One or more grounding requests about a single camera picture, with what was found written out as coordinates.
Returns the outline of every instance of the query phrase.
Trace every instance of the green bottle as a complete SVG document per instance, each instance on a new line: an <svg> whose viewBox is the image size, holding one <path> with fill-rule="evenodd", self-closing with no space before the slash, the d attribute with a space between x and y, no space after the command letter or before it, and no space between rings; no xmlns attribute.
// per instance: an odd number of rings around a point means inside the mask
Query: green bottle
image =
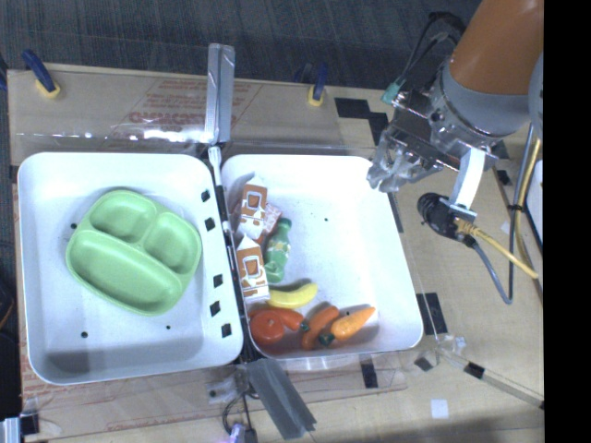
<svg viewBox="0 0 591 443"><path fill-rule="evenodd" d="M281 282L285 275L285 263L289 258L289 250L291 249L287 232L289 232L291 228L291 221L286 218L281 218L277 222L277 230L267 242L264 260L267 281L270 283Z"/></svg>

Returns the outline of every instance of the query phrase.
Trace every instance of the green plate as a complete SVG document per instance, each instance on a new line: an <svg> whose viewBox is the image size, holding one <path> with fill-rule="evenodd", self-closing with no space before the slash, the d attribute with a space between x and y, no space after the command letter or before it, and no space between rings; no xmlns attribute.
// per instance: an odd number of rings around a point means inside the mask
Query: green plate
<svg viewBox="0 0 591 443"><path fill-rule="evenodd" d="M191 223L137 192L117 189L99 198L78 224L66 263L100 297L154 316L181 298L201 253Z"/></svg>

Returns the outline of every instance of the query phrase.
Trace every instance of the red tomato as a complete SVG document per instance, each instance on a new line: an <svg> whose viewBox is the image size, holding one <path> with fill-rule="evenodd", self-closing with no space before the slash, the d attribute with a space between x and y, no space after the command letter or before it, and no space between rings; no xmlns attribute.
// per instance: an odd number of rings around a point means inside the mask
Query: red tomato
<svg viewBox="0 0 591 443"><path fill-rule="evenodd" d="M283 338L285 329L272 310L262 310L250 319L250 333L257 344L273 344Z"/></svg>

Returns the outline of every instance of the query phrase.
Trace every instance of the yellow clamp pad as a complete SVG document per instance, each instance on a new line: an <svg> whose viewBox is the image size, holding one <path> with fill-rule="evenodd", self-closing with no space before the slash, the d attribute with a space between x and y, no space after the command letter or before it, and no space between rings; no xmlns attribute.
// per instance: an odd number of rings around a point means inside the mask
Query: yellow clamp pad
<svg viewBox="0 0 591 443"><path fill-rule="evenodd" d="M324 102L324 90L322 91L322 93L320 95L320 100L316 100L314 98L314 86L311 86L310 90L308 90L308 103L310 105L315 106L315 107L320 107L323 102Z"/></svg>
<svg viewBox="0 0 591 443"><path fill-rule="evenodd" d="M57 97L57 95L59 94L59 92L61 90L60 87L55 83L55 81L54 81L55 89L52 90L51 92L48 91L38 79L35 80L35 85L37 86L37 89L39 89L39 92L41 94L43 94L45 97L47 97L48 99L54 99L55 97Z"/></svg>

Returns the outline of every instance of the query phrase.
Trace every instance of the yellow banana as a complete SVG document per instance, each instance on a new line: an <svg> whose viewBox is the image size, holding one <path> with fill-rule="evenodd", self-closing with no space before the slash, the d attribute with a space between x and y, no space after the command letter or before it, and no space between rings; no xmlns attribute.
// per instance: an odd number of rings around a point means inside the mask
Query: yellow banana
<svg viewBox="0 0 591 443"><path fill-rule="evenodd" d="M267 304L282 308L299 308L309 303L317 293L318 285L315 282L308 282L293 291L270 289L271 298L267 300Z"/></svg>

